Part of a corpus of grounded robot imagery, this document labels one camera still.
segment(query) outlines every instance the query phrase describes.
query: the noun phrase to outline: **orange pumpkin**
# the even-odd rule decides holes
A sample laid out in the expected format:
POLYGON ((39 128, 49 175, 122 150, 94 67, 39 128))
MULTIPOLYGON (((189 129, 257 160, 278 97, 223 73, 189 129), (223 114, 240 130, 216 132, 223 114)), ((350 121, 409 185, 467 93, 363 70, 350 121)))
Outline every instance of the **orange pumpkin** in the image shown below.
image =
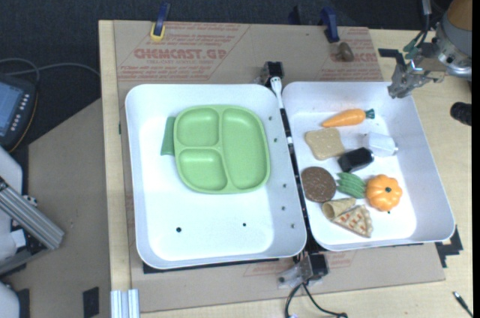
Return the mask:
POLYGON ((365 197, 381 212, 389 212, 400 202, 403 194, 395 178, 379 174, 367 182, 365 197))

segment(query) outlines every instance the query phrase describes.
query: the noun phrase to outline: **chocolate cookie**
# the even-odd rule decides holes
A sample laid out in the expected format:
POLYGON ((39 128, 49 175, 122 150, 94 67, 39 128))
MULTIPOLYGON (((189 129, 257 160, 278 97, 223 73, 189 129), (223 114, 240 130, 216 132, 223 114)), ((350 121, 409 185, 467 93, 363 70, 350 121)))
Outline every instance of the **chocolate cookie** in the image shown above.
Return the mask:
POLYGON ((331 200, 337 189, 332 174, 322 167, 308 167, 301 172, 301 183, 308 200, 323 203, 331 200))

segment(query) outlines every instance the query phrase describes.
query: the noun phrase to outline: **wooden table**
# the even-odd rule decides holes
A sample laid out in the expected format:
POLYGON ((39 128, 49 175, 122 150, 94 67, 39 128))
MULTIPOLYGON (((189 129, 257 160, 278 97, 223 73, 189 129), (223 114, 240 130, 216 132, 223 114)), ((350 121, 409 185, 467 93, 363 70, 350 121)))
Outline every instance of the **wooden table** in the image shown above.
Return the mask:
MULTIPOLYGON (((125 217, 122 147, 119 135, 119 105, 116 85, 114 22, 99 22, 100 66, 106 160, 106 192, 109 221, 109 252, 112 290, 129 290, 131 274, 125 217)), ((415 31, 371 30, 375 49, 401 49, 415 31)), ((380 58, 385 80, 390 80, 395 62, 380 58)), ((413 92, 415 104, 439 170, 463 244, 458 256, 449 256, 446 280, 428 284, 393 286, 316 297, 331 311, 346 311, 349 317, 467 317, 457 303, 458 291, 473 309, 473 218, 472 218, 472 128, 449 115, 454 102, 472 102, 467 82, 447 77, 413 92)), ((144 313, 142 317, 282 317, 283 299, 144 313)), ((290 305, 299 317, 323 317, 307 297, 290 305)))

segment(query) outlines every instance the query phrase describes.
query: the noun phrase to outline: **toy carrot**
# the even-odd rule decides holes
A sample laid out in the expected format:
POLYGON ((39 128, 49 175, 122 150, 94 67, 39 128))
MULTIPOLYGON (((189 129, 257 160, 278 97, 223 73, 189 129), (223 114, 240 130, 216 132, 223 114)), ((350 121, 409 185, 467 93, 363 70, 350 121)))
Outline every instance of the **toy carrot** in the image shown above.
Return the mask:
POLYGON ((364 111, 362 109, 349 109, 339 112, 322 123, 324 128, 335 128, 337 126, 350 126, 362 123, 366 118, 374 119, 374 109, 364 111))

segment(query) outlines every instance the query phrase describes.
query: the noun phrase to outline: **toy pizza slice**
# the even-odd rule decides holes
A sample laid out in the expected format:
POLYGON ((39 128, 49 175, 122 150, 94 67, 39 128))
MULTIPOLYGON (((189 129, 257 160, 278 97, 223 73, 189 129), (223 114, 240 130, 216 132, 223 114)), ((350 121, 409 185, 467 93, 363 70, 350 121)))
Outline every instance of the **toy pizza slice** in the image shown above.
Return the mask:
POLYGON ((331 220, 333 223, 342 226, 344 229, 350 230, 360 236, 370 238, 374 230, 370 212, 365 205, 356 206, 343 214, 338 215, 331 220))

